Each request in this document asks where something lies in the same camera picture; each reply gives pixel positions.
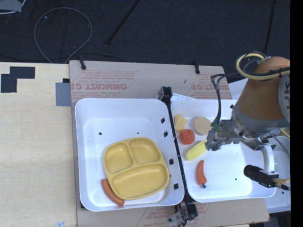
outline yellow plate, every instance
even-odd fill
[[[131,138],[108,146],[103,165],[111,188],[122,199],[152,195],[169,183],[169,170],[154,141]]]

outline red toy tomato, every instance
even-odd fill
[[[183,145],[189,145],[195,141],[195,134],[192,130],[185,129],[180,132],[179,139]]]

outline cardboard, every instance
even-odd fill
[[[200,74],[192,65],[125,63],[105,61],[70,61],[71,107],[73,122],[77,218],[79,227],[101,226],[171,226],[167,221],[175,212],[174,206],[136,208],[91,212],[81,207],[79,169],[74,107],[86,97],[156,98],[161,87],[172,87],[173,93],[197,99],[216,99],[210,77],[224,73],[219,66],[199,66]],[[231,99],[227,80],[220,81],[221,99]],[[263,199],[195,203],[198,217],[189,227],[215,227],[267,222],[269,214]]]

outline white tray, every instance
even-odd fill
[[[237,100],[222,100],[221,119],[230,119],[230,106]],[[187,119],[186,128],[194,130],[196,117],[204,116],[211,122],[217,116],[218,100],[215,99],[178,99],[172,102],[173,116],[180,114]],[[243,173],[246,165],[264,169],[264,158],[261,151],[253,151],[244,144],[222,145],[220,150],[208,150],[194,160],[186,160],[185,153],[198,141],[205,140],[206,135],[195,133],[195,142],[183,145],[178,138],[179,150],[185,172],[189,195],[197,202],[214,202],[235,199],[266,198],[275,194],[276,188],[266,188],[250,180]],[[196,167],[204,160],[204,174],[207,178],[206,188],[196,183]]]
[[[80,199],[85,208],[90,211],[119,210],[176,205],[183,200],[183,180],[169,113],[162,101],[84,98],[75,106],[75,119]],[[105,148],[112,143],[134,137],[147,137],[158,145],[168,166],[170,180],[165,189],[141,199],[126,200],[119,207],[105,195],[101,187],[101,179],[107,177],[102,156]]]

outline light wood surface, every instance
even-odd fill
[[[0,63],[0,74],[11,63]],[[71,107],[56,106],[68,64],[35,66],[17,93],[0,93],[0,226],[77,226]]]

